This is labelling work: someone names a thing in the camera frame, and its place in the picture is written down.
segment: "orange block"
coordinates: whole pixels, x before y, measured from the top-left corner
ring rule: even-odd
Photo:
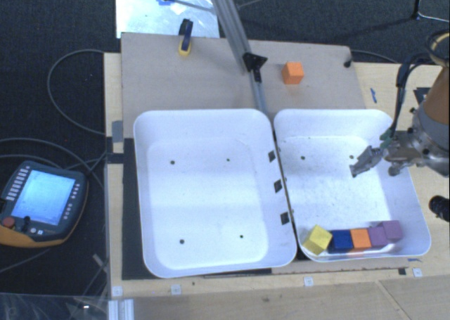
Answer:
[[[367,250],[372,247],[367,229],[351,229],[350,234],[353,240],[353,251]]]
[[[286,63],[281,70],[281,74],[285,84],[299,84],[304,76],[302,63]]]

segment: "purple cube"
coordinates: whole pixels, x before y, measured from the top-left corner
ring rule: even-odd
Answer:
[[[369,227],[368,237],[371,239],[372,248],[384,248],[389,242],[382,227]]]
[[[388,222],[381,222],[377,227],[382,227],[385,230],[387,241],[395,243],[403,238],[403,231],[401,230],[398,220],[391,220]]]

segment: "yellow cube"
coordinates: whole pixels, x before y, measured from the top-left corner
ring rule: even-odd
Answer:
[[[319,255],[324,251],[331,241],[333,235],[316,225],[308,234],[308,237],[303,242],[303,247],[311,251],[312,253]]]

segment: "black floor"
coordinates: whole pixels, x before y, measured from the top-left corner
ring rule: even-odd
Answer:
[[[249,1],[235,0],[237,4]],[[401,60],[422,51],[426,36],[448,28],[434,20],[411,19],[413,5],[414,0],[265,0],[242,7],[240,16],[251,39],[342,44]],[[449,0],[422,0],[420,10],[448,18]],[[115,0],[0,0],[0,139],[43,139],[84,160],[103,153],[105,139],[59,115],[46,88],[47,72],[58,58],[89,48],[120,51]],[[355,59],[380,61],[359,54]],[[100,55],[80,55],[62,63],[51,82],[61,108],[99,131],[104,126],[102,71]],[[23,160],[2,157],[11,154],[40,156],[63,167],[77,162],[41,144],[0,142],[2,185]],[[102,168],[96,170],[101,179]],[[93,256],[106,260],[104,215],[103,191],[91,181],[86,210],[67,243],[50,250],[0,245],[0,293],[100,293],[106,276]]]

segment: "white tray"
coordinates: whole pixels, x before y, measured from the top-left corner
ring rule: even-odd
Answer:
[[[149,111],[134,123],[143,258],[171,278],[279,267],[297,250],[269,120]]]
[[[368,257],[417,256],[430,246],[425,222],[408,169],[391,177],[390,164],[353,178],[349,166],[363,150],[380,144],[379,136],[391,125],[378,110],[283,110],[274,127],[288,197],[299,242],[318,224],[327,230],[376,226],[399,220],[404,238],[382,250],[319,256],[302,247],[319,262]]]

